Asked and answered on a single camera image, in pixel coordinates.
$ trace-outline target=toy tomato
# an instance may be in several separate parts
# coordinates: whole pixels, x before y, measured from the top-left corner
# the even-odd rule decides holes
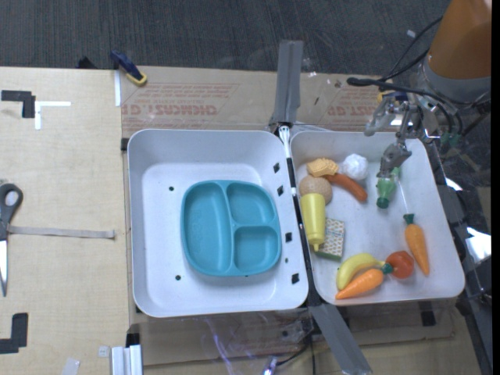
[[[399,279],[409,277],[415,268],[415,259],[404,250],[390,254],[385,262],[392,266],[392,275]]]

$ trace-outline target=blue plate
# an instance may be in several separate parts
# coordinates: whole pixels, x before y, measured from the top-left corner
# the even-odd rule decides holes
[[[182,200],[180,234],[188,262],[216,277],[247,276],[272,268],[281,254],[273,199],[257,184],[208,180]]]

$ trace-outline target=yellow banana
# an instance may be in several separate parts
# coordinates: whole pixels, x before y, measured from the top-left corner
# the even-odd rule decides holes
[[[369,268],[371,266],[383,266],[384,264],[384,261],[379,261],[370,253],[352,255],[338,267],[336,279],[337,289],[341,291],[345,288],[360,270],[364,270],[365,268]]]

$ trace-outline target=white plastic tray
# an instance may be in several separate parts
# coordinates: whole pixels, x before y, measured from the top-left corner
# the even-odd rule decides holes
[[[356,153],[369,162],[369,175],[361,183],[366,187],[368,200],[360,203],[347,191],[333,186],[333,198],[327,205],[327,216],[345,222],[344,258],[359,252],[373,254],[379,260],[392,252],[407,250],[404,239],[406,214],[400,190],[396,190],[387,209],[379,209],[377,201],[377,173],[380,158],[387,146],[395,141],[393,133],[366,137],[363,133],[303,131],[291,139],[291,154],[298,182],[307,174],[306,163],[319,157],[341,163]],[[408,140],[412,155],[401,166],[401,183],[409,211],[415,213],[426,235],[430,258],[430,274],[425,277],[416,267],[414,276],[397,280],[386,276],[375,291],[358,298],[336,300],[335,276],[339,262],[311,254],[314,282],[321,297],[335,305],[361,305],[379,302],[452,298],[465,286],[463,268],[449,230],[434,175],[425,147],[421,141]]]
[[[284,147],[276,136],[265,131],[141,130],[127,150],[133,290],[143,313],[174,317],[283,310],[305,301],[302,245]],[[282,244],[271,270],[249,277],[211,277],[189,265],[180,238],[180,208],[185,191],[203,180],[252,182],[271,194]]]

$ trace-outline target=orange carrot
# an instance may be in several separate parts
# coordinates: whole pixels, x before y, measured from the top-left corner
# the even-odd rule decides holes
[[[406,243],[422,272],[429,275],[429,257],[427,255],[425,236],[423,235],[423,229],[413,223],[413,217],[414,214],[405,214],[403,216],[407,224],[405,229]]]
[[[351,192],[352,195],[360,202],[364,202],[368,198],[368,194],[363,186],[343,173],[337,172],[335,175],[323,175],[323,177],[325,177],[331,184],[337,184]]]
[[[384,273],[378,268],[371,268],[351,280],[346,287],[335,295],[335,298],[340,300],[342,298],[354,297],[365,291],[371,291],[382,284],[383,281]]]

